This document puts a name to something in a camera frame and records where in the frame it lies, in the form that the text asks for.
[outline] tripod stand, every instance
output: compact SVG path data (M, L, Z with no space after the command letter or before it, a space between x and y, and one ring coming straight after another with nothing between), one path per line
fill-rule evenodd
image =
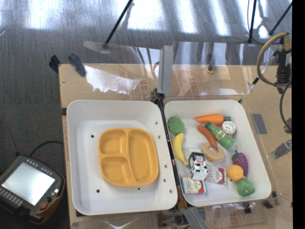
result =
M257 4L257 0L254 0L254 3L253 3L253 11L252 11L252 20L251 20L251 28L250 28L250 31L249 31L248 43L252 43L252 34L253 34L253 25L254 25L254 17L255 17L256 4ZM281 23L281 21L283 20L283 18L284 18L285 15L288 13L288 11L290 10L291 7L292 7L292 2L291 2L290 5L288 6L288 8L285 10L285 12L284 12L283 15L281 16L281 18L278 20L278 22L275 24L275 26L272 28L272 30L269 31L269 35L273 35L274 31L276 30L276 28L278 27L278 25Z
M124 17L124 15L125 15L126 11L128 10L130 4L132 3L132 1L133 1L133 0L129 0L128 3L126 4L126 6L125 6L125 8L124 8L124 10L123 10L123 12L122 12L122 14L121 14L120 17L118 18L116 24L114 25L114 28L112 29L112 31L111 31L110 35L108 36L108 38L107 38L107 40L106 40L105 43L109 43L111 37L112 37L113 34L115 33L115 30L116 30L117 27L119 26L121 20L123 19L123 17Z

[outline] gray carpet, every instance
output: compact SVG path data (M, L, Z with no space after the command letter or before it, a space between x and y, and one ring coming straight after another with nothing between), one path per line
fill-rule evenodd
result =
M111 44L160 49L174 42L243 42L249 39L253 1L134 0ZM55 54L68 63L70 53L82 62L126 62L107 59L84 46L105 42L128 0L0 0L0 116L21 154L39 144L63 141L58 75L49 67ZM292 0L258 0L253 44L268 32ZM290 33L292 8L274 34ZM249 61L257 55L249 55ZM0 122L0 168L14 160L14 148ZM33 155L65 174L63 149L47 144ZM68 229L67 196L51 219L32 225L0 208L1 229Z

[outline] bottle cap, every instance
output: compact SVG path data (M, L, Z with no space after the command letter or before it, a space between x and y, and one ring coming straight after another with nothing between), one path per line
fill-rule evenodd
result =
M206 128L208 128L210 125L211 125L211 122L208 121L204 126L205 126Z

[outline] white tray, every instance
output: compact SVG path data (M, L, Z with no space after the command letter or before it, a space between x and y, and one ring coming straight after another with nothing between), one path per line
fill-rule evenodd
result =
M259 200L267 198L270 195L270 180L245 110L240 103L234 100L171 101L165 105L164 112L167 121L171 117L179 117L184 123L185 136L183 140L183 153L186 160L191 154L190 149L201 150L201 145L208 143L204 135L197 130L197 126L200 123L196 122L195 118L209 114L230 116L231 120L236 124L236 133L234 134L235 144L229 150L226 150L218 143L218 146L222 147L225 151L225 158L218 162L209 162L206 160L207 165L227 169L232 164L231 157L235 150L243 152L248 160L249 172L245 178L254 184L254 193L245 197L240 196L236 190L236 182L231 182L227 177L226 185L206 182L207 192L204 194L184 194L184 198L188 203L196 207L202 207ZM171 142L173 138L174 135L170 133ZM191 174L188 166L184 166L178 159L176 160L176 164L179 178L190 177Z
M72 200L80 213L102 215L168 210L175 206L177 188L157 105L148 101L77 100L68 106L67 119ZM102 177L98 139L105 130L117 127L141 128L152 135L159 175L151 184L121 187Z

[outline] toy food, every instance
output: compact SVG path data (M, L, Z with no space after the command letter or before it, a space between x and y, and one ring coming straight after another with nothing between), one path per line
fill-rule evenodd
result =
M208 171L203 153L192 152L189 157L189 166L191 170L191 178L193 180L205 180Z
M239 181L244 176L244 170L239 165L230 165L227 173L231 181Z
M180 179L184 194L206 193L205 183L201 180L193 180L189 177Z
M222 124L222 129L224 132L226 132L228 135L234 134L236 131L236 125L232 121L224 121Z
M184 140L184 133L179 133L175 138L173 139L173 154L175 157L184 163L184 165L187 165L187 162L185 161L184 154L182 151L182 142Z
M179 117L171 117L167 122L167 126L173 134L179 134L184 130L184 123Z
M195 120L197 122L201 122L201 123L211 122L213 124L221 124L222 122L224 122L225 118L221 114L208 114L208 115L197 117L197 118L195 118Z
M225 154L222 148L210 148L209 143L202 144L201 151L204 157L211 162L216 162L224 158Z
M206 137L206 139L208 139L211 147L217 148L217 141L215 137L205 126L198 125L197 130L200 131Z
M222 129L213 126L211 122L206 123L204 126L211 131L216 141L224 146L224 148L229 149L235 143L234 139L229 137Z
M248 196L255 190L254 185L251 181L242 178L237 183L237 192L241 196Z
M205 178L205 182L212 182L217 184L227 183L227 171L224 168L206 166L208 169L208 175Z
M232 162L234 165L239 165L244 170L244 176L248 175L248 161L243 153L238 153L235 150L235 154L232 156Z

